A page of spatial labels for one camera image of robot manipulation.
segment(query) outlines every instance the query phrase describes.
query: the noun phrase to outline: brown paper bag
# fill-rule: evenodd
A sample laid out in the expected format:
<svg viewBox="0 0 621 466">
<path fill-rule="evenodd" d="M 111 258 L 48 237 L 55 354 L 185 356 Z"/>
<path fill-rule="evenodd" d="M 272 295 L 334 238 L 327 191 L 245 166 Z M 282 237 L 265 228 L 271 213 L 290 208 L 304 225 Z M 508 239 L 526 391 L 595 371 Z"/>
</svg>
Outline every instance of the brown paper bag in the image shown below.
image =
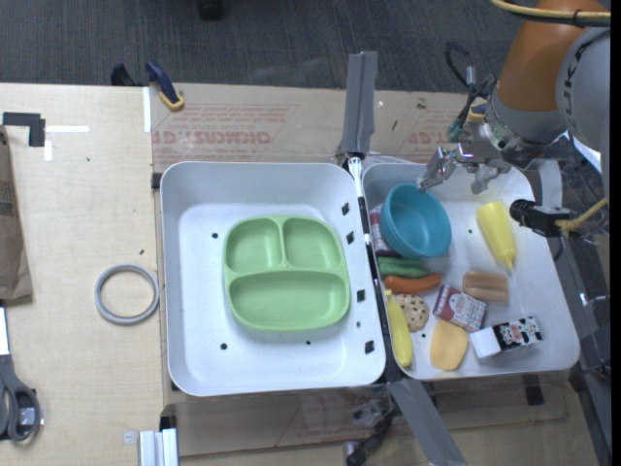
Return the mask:
<svg viewBox="0 0 621 466">
<path fill-rule="evenodd" d="M 17 215 L 9 139 L 0 126 L 0 299 L 14 300 L 32 293 L 26 250 Z"/>
</svg>

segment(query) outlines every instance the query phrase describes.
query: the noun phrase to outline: white plastic tray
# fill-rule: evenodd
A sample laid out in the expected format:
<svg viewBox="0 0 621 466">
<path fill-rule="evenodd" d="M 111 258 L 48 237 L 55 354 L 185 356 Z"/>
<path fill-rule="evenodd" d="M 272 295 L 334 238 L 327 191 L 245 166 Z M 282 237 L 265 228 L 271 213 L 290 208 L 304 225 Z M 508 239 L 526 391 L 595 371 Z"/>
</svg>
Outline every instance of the white plastic tray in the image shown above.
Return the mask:
<svg viewBox="0 0 621 466">
<path fill-rule="evenodd" d="M 181 162 L 164 173 L 160 196 L 168 366 L 183 392 L 206 397 L 359 386 L 381 376 L 386 354 L 374 285 L 357 194 L 344 169 L 326 163 Z M 340 237 L 351 299 L 336 324 L 266 332 L 241 325 L 229 311 L 224 237 L 241 219 L 278 214 L 320 218 Z"/>
<path fill-rule="evenodd" d="M 412 163 L 370 166 L 363 175 L 369 210 L 383 202 L 393 185 L 415 183 L 424 171 L 424 165 Z M 464 273 L 470 269 L 506 273 L 509 299 L 505 303 L 487 303 L 483 327 L 533 315 L 543 341 L 536 347 L 502 353 L 483 361 L 476 358 L 470 346 L 456 370 L 443 371 L 432 366 L 429 360 L 431 335 L 437 322 L 436 316 L 431 314 L 424 329 L 411 334 L 414 360 L 410 367 L 402 368 L 403 371 L 412 378 L 432 381 L 569 369 L 579 357 L 580 345 L 547 240 L 512 220 L 517 256 L 513 269 L 508 272 L 495 261 L 476 223 L 475 211 L 481 204 L 500 200 L 509 208 L 517 199 L 533 200 L 527 178 L 517 170 L 510 170 L 490 182 L 489 188 L 478 195 L 471 192 L 473 180 L 474 175 L 460 166 L 451 178 L 428 190 L 446 209 L 452 241 L 442 257 L 428 259 L 427 265 L 430 270 L 441 273 L 444 283 L 459 289 Z M 430 310 L 437 293 L 436 288 L 421 295 Z"/>
</svg>

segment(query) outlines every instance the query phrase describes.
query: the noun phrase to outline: small carton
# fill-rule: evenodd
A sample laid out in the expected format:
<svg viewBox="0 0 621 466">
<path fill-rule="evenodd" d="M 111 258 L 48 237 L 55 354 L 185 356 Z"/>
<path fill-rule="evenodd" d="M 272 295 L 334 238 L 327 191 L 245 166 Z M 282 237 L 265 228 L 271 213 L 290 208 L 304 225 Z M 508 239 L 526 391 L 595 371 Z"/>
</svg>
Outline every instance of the small carton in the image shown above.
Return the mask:
<svg viewBox="0 0 621 466">
<path fill-rule="evenodd" d="M 541 340 L 541 332 L 533 316 L 495 324 L 470 334 L 470 341 L 479 359 L 508 350 L 531 347 Z"/>
<path fill-rule="evenodd" d="M 481 327 L 485 315 L 485 302 L 444 284 L 438 292 L 434 314 L 446 321 L 475 332 Z"/>
</svg>

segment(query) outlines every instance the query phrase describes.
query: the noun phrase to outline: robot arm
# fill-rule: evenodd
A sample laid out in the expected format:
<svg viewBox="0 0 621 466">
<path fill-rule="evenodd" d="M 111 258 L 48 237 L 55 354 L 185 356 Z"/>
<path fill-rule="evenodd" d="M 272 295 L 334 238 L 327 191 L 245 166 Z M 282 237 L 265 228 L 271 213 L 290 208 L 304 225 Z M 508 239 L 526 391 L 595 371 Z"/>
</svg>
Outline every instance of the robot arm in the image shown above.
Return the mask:
<svg viewBox="0 0 621 466">
<path fill-rule="evenodd" d="M 419 179 L 424 190 L 441 183 L 457 163 L 475 175 L 473 192 L 511 167 L 526 169 L 568 131 L 601 153 L 606 197 L 610 97 L 610 13 L 596 0 L 539 0 L 523 8 L 519 28 L 485 108 L 452 152 L 439 150 Z"/>
</svg>

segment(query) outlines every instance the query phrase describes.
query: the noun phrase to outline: wooden surface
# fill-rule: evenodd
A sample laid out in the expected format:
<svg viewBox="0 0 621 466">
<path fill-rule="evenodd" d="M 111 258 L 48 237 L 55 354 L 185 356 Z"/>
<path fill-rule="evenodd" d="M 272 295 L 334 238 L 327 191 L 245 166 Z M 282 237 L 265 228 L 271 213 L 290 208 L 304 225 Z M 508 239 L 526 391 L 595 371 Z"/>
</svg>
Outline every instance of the wooden surface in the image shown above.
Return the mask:
<svg viewBox="0 0 621 466">
<path fill-rule="evenodd" d="M 45 425 L 31 444 L 0 443 L 0 464 L 138 464 L 132 439 L 138 431 L 157 430 L 164 405 L 159 315 L 135 326 L 111 324 L 95 308 L 93 287 L 102 271 L 119 262 L 156 270 L 143 92 L 5 83 L 0 99 L 2 112 L 39 113 L 48 126 L 89 128 L 49 135 L 51 161 L 44 160 L 43 149 L 27 146 L 27 128 L 7 128 L 34 295 L 9 304 L 6 312 L 16 373 L 37 389 Z M 129 275 L 105 288 L 105 299 L 125 314 L 143 309 L 148 297 L 146 284 Z M 568 385 L 559 388 L 558 409 L 544 421 L 498 426 L 492 419 L 495 425 L 485 426 L 481 418 L 476 426 L 465 426 L 467 414 L 447 413 L 469 464 L 596 464 L 577 396 Z M 510 408 L 504 412 L 511 414 Z M 413 439 L 395 437 L 386 447 L 393 450 L 390 457 L 399 457 L 391 464 L 426 464 Z M 340 465 L 343 446 L 240 452 L 184 458 L 184 463 Z"/>
</svg>

